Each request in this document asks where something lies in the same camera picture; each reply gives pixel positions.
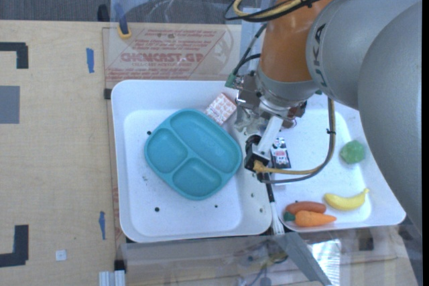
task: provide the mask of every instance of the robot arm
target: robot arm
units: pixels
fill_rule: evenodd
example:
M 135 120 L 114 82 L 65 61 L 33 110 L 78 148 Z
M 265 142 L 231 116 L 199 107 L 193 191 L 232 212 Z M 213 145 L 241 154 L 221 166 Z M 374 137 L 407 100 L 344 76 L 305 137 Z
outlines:
M 279 13 L 246 19 L 268 19 L 259 64 L 229 85 L 253 120 L 269 119 L 245 167 L 267 164 L 279 127 L 291 127 L 321 90 L 359 111 L 382 174 L 421 233 L 422 0 L 317 0 Z

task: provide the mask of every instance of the blue plate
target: blue plate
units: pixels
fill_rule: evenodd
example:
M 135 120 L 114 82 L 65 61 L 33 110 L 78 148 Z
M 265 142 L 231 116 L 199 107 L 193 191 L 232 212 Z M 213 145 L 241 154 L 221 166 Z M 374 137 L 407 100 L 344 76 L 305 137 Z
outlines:
M 175 112 L 145 144 L 149 166 L 173 189 L 191 200 L 218 192 L 242 162 L 238 143 L 204 113 Z

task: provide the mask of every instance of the banana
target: banana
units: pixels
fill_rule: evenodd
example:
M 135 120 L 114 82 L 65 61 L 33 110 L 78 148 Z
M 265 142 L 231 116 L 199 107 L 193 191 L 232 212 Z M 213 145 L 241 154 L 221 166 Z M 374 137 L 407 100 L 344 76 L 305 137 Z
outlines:
M 369 192 L 367 188 L 365 188 L 361 193 L 357 194 L 353 197 L 341 197 L 336 194 L 326 193 L 324 195 L 325 201 L 331 205 L 333 208 L 337 210 L 349 211 L 359 208 L 365 202 L 365 195 Z

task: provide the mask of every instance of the carrot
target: carrot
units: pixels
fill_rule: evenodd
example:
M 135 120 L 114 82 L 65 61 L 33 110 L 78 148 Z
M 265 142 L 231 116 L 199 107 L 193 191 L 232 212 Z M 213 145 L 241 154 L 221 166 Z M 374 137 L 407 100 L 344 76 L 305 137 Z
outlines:
M 298 226 L 319 226 L 328 224 L 336 220 L 330 214 L 320 214 L 318 212 L 301 210 L 295 215 L 295 223 Z
M 286 211 L 291 214 L 296 214 L 301 210 L 322 214 L 326 211 L 326 205 L 318 202 L 294 202 L 286 206 Z

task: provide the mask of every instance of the wooden table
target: wooden table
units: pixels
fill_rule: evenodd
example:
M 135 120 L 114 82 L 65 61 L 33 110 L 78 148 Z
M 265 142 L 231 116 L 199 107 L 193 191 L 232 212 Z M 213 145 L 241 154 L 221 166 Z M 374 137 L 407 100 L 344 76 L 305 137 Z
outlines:
M 12 123 L 0 117 L 1 285 L 98 285 L 99 272 L 114 270 L 115 166 L 110 102 L 103 96 L 102 30 L 108 27 L 0 21 L 0 42 L 28 48 L 28 68 L 25 59 L 17 68 L 16 51 L 0 49 L 0 101 L 2 94 L 19 99 L 19 115 L 16 108 L 8 112 Z M 0 103 L 0 114 L 1 106 L 8 104 Z M 388 230 L 396 258 L 342 265 L 341 285 L 416 285 L 402 239 Z

